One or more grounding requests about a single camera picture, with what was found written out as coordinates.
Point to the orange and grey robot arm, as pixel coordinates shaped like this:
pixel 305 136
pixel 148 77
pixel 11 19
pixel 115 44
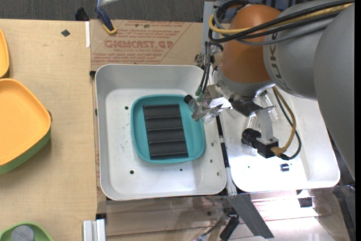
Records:
pixel 296 59

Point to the black cylinder on white bracket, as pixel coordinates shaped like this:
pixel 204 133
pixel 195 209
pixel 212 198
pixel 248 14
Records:
pixel 260 142

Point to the thin black and white rod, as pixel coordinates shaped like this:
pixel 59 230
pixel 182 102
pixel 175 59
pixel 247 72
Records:
pixel 224 152

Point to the brown cardboard board red print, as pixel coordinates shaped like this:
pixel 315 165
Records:
pixel 127 45

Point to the orange divided plate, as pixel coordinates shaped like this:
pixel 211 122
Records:
pixel 2 56
pixel 19 121

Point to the clear plastic bottle black cap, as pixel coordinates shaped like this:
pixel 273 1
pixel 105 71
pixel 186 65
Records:
pixel 209 118

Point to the black ribbed block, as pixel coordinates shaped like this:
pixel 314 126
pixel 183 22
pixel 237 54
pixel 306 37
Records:
pixel 166 132

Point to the white plastic tray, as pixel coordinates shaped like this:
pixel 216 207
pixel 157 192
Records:
pixel 253 175
pixel 118 144

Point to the blue plate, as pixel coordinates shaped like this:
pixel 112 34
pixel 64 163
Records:
pixel 194 135

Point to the grey can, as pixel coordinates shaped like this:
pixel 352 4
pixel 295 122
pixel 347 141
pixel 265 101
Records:
pixel 23 234

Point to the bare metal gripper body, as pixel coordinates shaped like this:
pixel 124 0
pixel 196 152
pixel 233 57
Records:
pixel 244 105

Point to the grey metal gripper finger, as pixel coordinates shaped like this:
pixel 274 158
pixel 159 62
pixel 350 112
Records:
pixel 216 105
pixel 198 114

